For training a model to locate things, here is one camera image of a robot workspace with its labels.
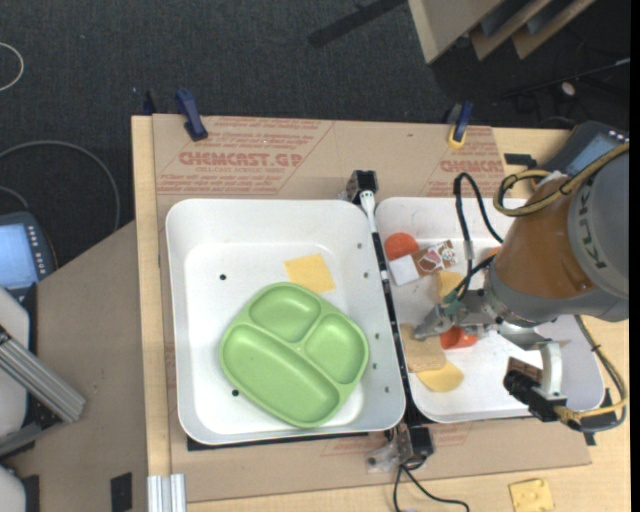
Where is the red-orange toy food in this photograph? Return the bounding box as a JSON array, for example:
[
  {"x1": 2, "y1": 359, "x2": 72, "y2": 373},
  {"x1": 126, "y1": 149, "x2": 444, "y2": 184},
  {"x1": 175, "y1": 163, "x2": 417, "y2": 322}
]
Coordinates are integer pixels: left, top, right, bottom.
[{"x1": 439, "y1": 325, "x2": 479, "y2": 351}]

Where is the yellow cheese slice with holes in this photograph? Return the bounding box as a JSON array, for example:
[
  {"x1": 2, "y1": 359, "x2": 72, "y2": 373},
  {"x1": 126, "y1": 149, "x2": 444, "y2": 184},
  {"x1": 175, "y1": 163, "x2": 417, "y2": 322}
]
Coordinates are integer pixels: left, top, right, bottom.
[{"x1": 507, "y1": 478, "x2": 556, "y2": 512}]

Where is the green divided plate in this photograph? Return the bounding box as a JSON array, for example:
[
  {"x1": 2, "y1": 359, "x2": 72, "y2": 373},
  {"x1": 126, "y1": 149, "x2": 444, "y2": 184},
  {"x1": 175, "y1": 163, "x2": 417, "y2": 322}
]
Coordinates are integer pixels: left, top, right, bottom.
[{"x1": 218, "y1": 281, "x2": 371, "y2": 429}]

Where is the brown cardboard board red print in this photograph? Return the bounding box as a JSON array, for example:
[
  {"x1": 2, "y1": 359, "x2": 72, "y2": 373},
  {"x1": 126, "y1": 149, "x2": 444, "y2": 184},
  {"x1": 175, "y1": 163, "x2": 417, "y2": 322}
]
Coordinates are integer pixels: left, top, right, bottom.
[{"x1": 151, "y1": 113, "x2": 594, "y2": 504}]

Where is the tan bread slice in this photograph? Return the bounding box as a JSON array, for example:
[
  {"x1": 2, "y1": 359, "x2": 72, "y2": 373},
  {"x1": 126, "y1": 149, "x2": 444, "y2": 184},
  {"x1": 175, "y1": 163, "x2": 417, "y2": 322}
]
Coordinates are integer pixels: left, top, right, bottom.
[{"x1": 399, "y1": 322, "x2": 448, "y2": 374}]

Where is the white carton with brown print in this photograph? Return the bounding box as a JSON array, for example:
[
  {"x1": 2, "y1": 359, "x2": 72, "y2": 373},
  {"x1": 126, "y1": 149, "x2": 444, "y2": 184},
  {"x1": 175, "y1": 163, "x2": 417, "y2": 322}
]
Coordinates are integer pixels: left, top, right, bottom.
[{"x1": 388, "y1": 239, "x2": 461, "y2": 287}]

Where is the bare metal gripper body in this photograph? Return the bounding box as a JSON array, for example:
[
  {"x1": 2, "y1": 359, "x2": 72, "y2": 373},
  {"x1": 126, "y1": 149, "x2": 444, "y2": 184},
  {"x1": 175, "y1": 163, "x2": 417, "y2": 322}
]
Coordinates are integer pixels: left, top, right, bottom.
[{"x1": 448, "y1": 290, "x2": 540, "y2": 350}]

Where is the black cylinder on white bracket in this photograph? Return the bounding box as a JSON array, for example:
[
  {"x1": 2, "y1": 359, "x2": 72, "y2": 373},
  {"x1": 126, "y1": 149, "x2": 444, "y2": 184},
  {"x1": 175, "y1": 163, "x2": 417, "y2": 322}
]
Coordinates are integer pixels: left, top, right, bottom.
[{"x1": 502, "y1": 339, "x2": 570, "y2": 422}]

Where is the black block with thin wires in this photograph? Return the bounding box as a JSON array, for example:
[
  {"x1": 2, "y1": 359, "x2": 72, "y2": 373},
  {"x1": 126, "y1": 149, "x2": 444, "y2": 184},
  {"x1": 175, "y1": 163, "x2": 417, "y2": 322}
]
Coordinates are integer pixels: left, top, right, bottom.
[
  {"x1": 394, "y1": 424, "x2": 435, "y2": 459},
  {"x1": 343, "y1": 169, "x2": 379, "y2": 204}
]

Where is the orange round toy food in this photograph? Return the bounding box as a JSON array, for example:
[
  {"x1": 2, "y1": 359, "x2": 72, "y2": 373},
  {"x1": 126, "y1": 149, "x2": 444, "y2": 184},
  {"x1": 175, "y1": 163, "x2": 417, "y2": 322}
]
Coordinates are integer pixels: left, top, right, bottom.
[{"x1": 383, "y1": 232, "x2": 420, "y2": 262}]

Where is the thin black and white rod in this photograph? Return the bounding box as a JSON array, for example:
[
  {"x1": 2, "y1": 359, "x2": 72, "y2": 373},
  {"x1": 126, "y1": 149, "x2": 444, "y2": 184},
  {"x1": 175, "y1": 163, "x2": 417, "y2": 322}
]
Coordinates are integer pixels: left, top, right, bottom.
[{"x1": 359, "y1": 191, "x2": 416, "y2": 432}]

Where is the white plastic tray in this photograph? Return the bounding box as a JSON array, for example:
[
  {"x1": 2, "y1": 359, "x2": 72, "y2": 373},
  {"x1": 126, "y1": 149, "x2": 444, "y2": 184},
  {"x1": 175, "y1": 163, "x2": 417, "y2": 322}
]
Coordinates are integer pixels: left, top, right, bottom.
[
  {"x1": 373, "y1": 196, "x2": 607, "y2": 425},
  {"x1": 164, "y1": 198, "x2": 407, "y2": 446}
]

